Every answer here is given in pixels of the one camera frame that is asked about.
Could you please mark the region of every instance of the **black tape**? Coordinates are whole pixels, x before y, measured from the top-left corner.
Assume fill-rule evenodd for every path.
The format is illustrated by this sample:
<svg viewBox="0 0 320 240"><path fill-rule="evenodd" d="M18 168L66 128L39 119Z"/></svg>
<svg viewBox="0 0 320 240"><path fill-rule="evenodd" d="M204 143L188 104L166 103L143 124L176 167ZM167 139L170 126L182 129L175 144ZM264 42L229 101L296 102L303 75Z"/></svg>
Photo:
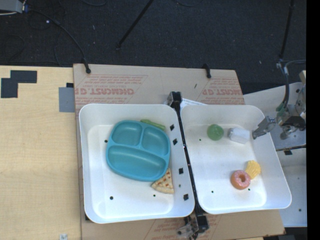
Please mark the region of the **black tape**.
<svg viewBox="0 0 320 240"><path fill-rule="evenodd" d="M18 83L37 83L37 71L11 70L10 78L1 78L1 98L18 98Z"/></svg>

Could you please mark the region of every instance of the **cardboard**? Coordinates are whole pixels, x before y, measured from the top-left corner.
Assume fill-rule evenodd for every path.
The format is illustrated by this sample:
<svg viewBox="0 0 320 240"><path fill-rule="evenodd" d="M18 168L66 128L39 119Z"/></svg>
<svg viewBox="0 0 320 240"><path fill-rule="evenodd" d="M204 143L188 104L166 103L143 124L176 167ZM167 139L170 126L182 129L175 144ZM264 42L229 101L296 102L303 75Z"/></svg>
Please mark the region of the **cardboard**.
<svg viewBox="0 0 320 240"><path fill-rule="evenodd" d="M198 68L166 68L122 65L73 66L81 229L83 240L179 239L177 229L183 218L151 219L96 224L86 219L83 199L82 154L79 111L89 103L163 104L170 92L204 104L244 105L243 94L234 70L211 69L211 78ZM284 234L278 210L206 214L209 229L199 240L228 240Z"/></svg>

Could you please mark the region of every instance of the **green ball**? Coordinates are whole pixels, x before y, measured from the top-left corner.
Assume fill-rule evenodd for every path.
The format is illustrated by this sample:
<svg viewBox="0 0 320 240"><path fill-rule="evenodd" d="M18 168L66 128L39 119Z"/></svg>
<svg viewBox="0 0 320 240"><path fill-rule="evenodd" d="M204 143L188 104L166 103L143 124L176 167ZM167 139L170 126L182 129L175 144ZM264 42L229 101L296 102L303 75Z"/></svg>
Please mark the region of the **green ball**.
<svg viewBox="0 0 320 240"><path fill-rule="evenodd" d="M211 124L206 133L211 140L218 141L224 136L224 129L217 124Z"/></svg>

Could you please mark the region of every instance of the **wooden surface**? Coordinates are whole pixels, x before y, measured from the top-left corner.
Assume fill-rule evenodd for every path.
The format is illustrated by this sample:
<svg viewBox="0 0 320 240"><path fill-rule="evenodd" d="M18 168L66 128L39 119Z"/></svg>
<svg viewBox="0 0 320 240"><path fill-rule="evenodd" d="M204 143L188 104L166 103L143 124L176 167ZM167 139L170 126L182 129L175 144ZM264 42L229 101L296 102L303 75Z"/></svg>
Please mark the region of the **wooden surface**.
<svg viewBox="0 0 320 240"><path fill-rule="evenodd" d="M59 87L72 68L36 70L19 83L18 98L0 98L0 240L81 239L75 113L59 112Z"/></svg>

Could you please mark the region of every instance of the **black pole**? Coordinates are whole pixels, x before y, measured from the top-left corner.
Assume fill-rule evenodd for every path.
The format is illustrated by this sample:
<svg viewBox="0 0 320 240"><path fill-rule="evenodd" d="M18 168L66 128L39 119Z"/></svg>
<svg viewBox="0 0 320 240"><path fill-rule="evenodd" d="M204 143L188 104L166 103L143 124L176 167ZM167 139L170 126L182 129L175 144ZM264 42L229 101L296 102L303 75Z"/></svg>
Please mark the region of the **black pole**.
<svg viewBox="0 0 320 240"><path fill-rule="evenodd" d="M145 14L149 6L153 3L154 0L150 0L146 6L143 8L143 10L140 12L139 16L135 19L131 27L127 30L127 32L124 34L124 36L121 38L120 42L117 44L117 49L121 48L122 43L125 41L127 36L130 34L130 32L134 29L134 27L137 25L139 20L142 18L142 16Z"/></svg>
<svg viewBox="0 0 320 240"><path fill-rule="evenodd" d="M292 12L294 10L294 6L295 6L295 0L291 0L290 5L289 5L289 15L288 15L288 18L287 18L287 21L286 21L284 39L283 39L283 43L282 43L281 52L279 54L279 57L280 57L281 60L284 57L284 52L285 52L287 39L288 39L288 33L289 33L289 26L290 26L290 21L291 21L291 17L292 17Z"/></svg>

